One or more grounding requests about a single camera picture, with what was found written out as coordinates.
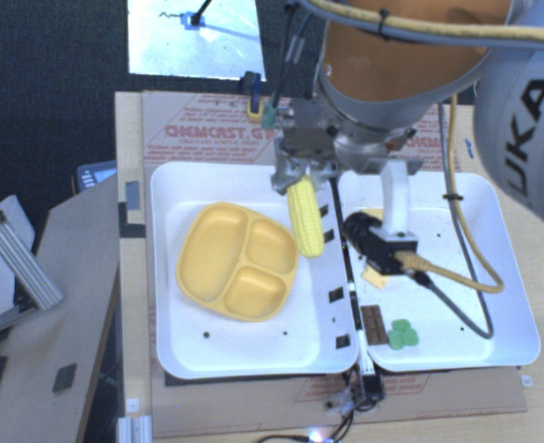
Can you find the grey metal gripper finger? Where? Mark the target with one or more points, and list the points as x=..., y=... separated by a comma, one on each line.
x=323, y=174
x=284, y=178

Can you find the yellow cheese slice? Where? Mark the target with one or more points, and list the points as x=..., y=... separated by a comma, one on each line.
x=375, y=278

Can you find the green leaf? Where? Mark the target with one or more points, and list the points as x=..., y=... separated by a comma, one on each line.
x=403, y=336

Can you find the brown chocolate bar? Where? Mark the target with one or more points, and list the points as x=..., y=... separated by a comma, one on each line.
x=374, y=325

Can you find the thin black and white rod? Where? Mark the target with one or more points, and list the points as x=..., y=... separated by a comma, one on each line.
x=348, y=266

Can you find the white plastic tray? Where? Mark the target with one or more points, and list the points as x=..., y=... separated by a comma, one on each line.
x=461, y=330
x=234, y=349

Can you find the yellow corn cob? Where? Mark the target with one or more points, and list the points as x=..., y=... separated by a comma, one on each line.
x=305, y=219

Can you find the black cylinder on white bracket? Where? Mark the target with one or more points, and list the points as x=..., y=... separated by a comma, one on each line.
x=394, y=201

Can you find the brown cardboard board red print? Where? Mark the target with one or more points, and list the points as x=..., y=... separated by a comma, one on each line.
x=207, y=127

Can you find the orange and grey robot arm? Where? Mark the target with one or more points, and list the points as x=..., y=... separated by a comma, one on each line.
x=414, y=39

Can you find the yellow divided plate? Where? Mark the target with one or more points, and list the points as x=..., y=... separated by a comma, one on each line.
x=216, y=247

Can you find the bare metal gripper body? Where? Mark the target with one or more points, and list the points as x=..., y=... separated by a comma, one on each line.
x=309, y=129

